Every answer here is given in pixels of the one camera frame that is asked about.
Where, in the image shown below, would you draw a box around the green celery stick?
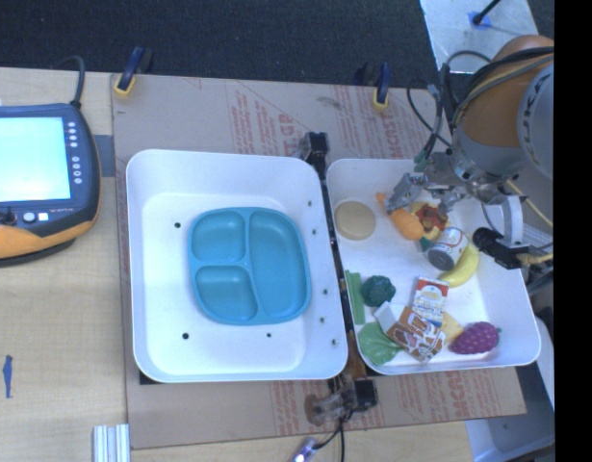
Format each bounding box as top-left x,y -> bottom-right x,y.
344,269 -> 367,327

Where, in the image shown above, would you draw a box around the black cylinder on white bracket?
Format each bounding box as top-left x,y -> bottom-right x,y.
472,194 -> 531,271

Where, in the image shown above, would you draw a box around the orange carrot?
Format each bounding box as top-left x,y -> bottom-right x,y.
375,192 -> 425,242

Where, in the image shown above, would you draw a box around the purple grapes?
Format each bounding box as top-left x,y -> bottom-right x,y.
450,321 -> 502,356

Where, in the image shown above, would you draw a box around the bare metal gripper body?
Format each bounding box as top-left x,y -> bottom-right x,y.
423,152 -> 512,204

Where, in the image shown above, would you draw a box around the black block with thin wires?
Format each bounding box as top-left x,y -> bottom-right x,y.
302,131 -> 331,164
351,377 -> 379,411

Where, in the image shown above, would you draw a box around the red and white carton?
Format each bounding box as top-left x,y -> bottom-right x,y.
409,276 -> 450,328

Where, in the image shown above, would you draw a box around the orange and white carton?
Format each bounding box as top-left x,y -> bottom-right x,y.
385,305 -> 448,364

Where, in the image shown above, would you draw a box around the green broccoli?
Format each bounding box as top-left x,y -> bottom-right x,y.
359,274 -> 398,309

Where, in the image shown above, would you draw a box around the white plastic tray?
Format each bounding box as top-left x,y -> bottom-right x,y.
125,148 -> 349,384
325,157 -> 543,377

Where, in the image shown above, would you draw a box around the small white and red can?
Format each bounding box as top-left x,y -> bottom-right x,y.
425,226 -> 470,272

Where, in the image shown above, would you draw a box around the yellow pizza slice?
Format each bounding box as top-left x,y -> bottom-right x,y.
409,200 -> 451,244

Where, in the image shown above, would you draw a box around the green lettuce leaf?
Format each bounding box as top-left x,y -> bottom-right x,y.
356,321 -> 403,367

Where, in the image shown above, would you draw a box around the brown cardboard board red print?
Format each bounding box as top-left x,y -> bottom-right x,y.
110,72 -> 528,450

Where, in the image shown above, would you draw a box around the beige round biscuit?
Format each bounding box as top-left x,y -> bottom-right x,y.
333,200 -> 376,242

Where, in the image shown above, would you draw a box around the yellow banana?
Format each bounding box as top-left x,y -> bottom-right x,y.
437,243 -> 481,289

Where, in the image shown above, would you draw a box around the blue divided plate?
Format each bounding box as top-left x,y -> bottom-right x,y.
187,206 -> 312,327

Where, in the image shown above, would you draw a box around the yellow cheese wedge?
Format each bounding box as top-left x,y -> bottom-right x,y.
441,310 -> 466,345

